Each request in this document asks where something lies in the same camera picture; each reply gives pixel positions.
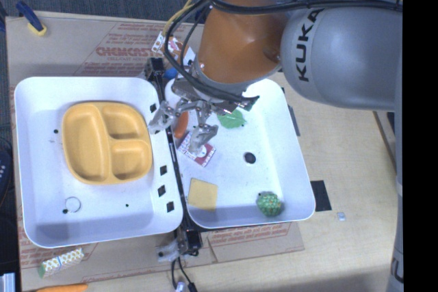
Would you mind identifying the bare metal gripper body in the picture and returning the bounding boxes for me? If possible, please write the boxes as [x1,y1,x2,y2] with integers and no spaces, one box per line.
[170,77,261,114]

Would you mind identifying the white and orange carton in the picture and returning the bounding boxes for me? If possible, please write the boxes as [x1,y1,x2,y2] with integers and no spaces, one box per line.
[151,31,196,68]

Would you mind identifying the green grapes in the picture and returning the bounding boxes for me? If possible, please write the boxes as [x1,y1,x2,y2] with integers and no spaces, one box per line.
[256,191,283,217]

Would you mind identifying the black block with thin wires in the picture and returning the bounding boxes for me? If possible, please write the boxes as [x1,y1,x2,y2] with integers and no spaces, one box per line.
[175,228,203,256]
[144,57,166,80]

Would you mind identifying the yellow divided plate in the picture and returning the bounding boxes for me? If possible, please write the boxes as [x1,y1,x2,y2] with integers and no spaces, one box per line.
[61,101,154,186]

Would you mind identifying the yellow cheese slice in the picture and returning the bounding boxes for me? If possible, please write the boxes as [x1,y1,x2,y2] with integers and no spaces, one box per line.
[187,177,219,213]

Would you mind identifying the brown cardboard board red print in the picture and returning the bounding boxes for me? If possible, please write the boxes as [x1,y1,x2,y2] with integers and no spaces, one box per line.
[5,10,306,292]

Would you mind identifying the white plastic tray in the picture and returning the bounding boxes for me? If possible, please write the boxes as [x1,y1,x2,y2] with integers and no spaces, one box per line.
[164,77,316,230]
[13,76,184,249]

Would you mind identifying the green lettuce leaf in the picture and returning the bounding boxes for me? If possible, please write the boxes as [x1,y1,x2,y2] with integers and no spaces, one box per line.
[216,108,248,129]

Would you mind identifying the white and red packet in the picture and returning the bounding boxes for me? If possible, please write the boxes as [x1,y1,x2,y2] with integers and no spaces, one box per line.
[177,131,217,168]

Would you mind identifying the orange sausage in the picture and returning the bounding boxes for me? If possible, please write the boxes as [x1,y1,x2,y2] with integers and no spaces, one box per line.
[174,111,190,140]

